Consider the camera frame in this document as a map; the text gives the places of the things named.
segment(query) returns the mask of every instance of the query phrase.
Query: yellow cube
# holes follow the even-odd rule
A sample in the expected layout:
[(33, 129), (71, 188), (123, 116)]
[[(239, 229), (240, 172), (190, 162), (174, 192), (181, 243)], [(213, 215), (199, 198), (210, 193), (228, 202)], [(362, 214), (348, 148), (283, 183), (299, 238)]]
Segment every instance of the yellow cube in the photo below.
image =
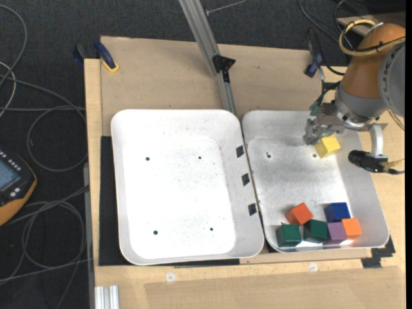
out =
[(341, 145), (337, 141), (335, 135), (322, 137), (319, 143), (315, 144), (317, 153), (321, 158), (334, 155), (341, 149)]

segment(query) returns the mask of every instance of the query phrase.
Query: black carpet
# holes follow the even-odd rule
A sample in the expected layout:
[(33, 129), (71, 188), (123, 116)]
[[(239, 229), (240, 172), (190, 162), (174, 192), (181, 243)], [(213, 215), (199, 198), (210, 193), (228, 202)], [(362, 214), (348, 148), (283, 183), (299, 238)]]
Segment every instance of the black carpet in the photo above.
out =
[[(208, 10), (242, 0), (201, 0)], [(331, 0), (301, 0), (318, 26), (337, 38)], [(405, 9), (405, 0), (367, 0), (369, 7), (356, 4), (359, 14)], [(96, 57), (93, 42), (100, 35), (143, 37), (193, 41), (193, 36), (178, 0), (0, 0), (25, 21), (28, 43), (14, 69), (15, 76), (42, 86), (84, 106), (83, 72), (71, 52), (81, 43), (89, 57)], [(340, 16), (352, 15), (344, 9)], [(246, 0), (232, 8), (210, 15), (209, 21), (218, 43), (307, 49), (305, 31), (316, 28), (300, 11), (297, 0)], [(347, 65), (338, 45), (318, 31), (328, 62)], [(11, 66), (24, 39), (23, 27), (11, 12), (0, 8), (0, 62)], [(7, 69), (0, 66), (0, 74)], [(0, 107), (12, 92), (6, 82), (0, 88)], [(18, 85), (11, 108), (52, 108), (65, 102), (29, 86)], [(73, 111), (54, 111), (27, 134), (40, 112), (5, 111), (0, 117), (0, 143), (20, 154), (33, 168), (39, 184), (29, 202), (55, 201), (84, 185), (82, 164), (68, 172), (51, 172), (82, 161), (86, 154), (86, 131), (82, 119)], [(28, 145), (33, 156), (29, 155)], [(83, 195), (70, 200), (84, 215)], [(19, 216), (30, 209), (23, 209)], [(27, 220), (0, 227), (0, 308), (55, 308), (62, 297), (75, 265), (30, 275), (41, 271), (24, 259), (15, 278), (5, 284), (22, 255), (22, 231)], [(70, 262), (80, 247), (76, 217), (62, 207), (41, 214), (35, 221), (27, 244), (30, 255), (49, 265)], [(81, 256), (87, 259), (86, 253)], [(61, 308), (88, 308), (87, 264), (78, 266)]]

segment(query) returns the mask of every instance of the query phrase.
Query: white tray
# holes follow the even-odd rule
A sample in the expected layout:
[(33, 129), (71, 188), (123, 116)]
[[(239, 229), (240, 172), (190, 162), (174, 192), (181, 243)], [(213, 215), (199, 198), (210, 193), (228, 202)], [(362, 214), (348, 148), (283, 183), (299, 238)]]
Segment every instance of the white tray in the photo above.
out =
[(123, 110), (112, 119), (111, 136), (120, 249), (128, 261), (247, 258), (261, 251), (263, 230), (233, 114)]
[(288, 223), (285, 213), (305, 202), (314, 219), (326, 221), (324, 208), (344, 201), (351, 216), (359, 219), (363, 235), (340, 248), (380, 247), (389, 230), (373, 184), (371, 173), (348, 161), (350, 151), (361, 150), (358, 133), (346, 130), (336, 135), (341, 150), (319, 158), (316, 148), (303, 142), (305, 111), (251, 111), (242, 120), (243, 134), (269, 244), (280, 252), (322, 250), (302, 241), (296, 247), (279, 247), (276, 229)]

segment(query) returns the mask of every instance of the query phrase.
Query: white cable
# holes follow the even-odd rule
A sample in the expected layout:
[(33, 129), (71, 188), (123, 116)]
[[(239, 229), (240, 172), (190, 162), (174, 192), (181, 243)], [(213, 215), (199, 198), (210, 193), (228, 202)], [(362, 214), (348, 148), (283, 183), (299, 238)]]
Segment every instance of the white cable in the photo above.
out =
[[(16, 78), (15, 78), (15, 74), (14, 74), (14, 72), (11, 70), (11, 67), (9, 67), (9, 65), (7, 65), (7, 64), (5, 64), (5, 63), (3, 63), (3, 62), (1, 62), (0, 61), (0, 65), (3, 65), (6, 69), (8, 69), (8, 71), (10, 71), (10, 74), (12, 75), (12, 78), (13, 78), (13, 91), (12, 91), (12, 95), (10, 96), (10, 98), (8, 99), (8, 102), (7, 102), (7, 104), (6, 104), (6, 106), (5, 106), (5, 109), (7, 109), (9, 106), (10, 106), (10, 104), (12, 103), (12, 101), (13, 101), (13, 98), (14, 98), (14, 95), (15, 95), (15, 89), (16, 89), (16, 87), (17, 87), (17, 82), (15, 81), (16, 80)], [(0, 118), (3, 116), (3, 113), (6, 111), (6, 110), (2, 110), (2, 112), (0, 112)]]

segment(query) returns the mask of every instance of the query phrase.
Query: orange block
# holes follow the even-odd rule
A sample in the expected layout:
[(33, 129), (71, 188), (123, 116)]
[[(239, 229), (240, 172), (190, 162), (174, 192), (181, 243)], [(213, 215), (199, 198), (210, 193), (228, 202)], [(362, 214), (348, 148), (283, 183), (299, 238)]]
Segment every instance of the orange block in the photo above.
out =
[(309, 211), (305, 203), (300, 203), (298, 206), (290, 209), (285, 216), (290, 224), (302, 225), (312, 219), (314, 215)]
[(342, 224), (348, 239), (355, 239), (362, 235), (361, 225), (357, 218), (342, 219)]

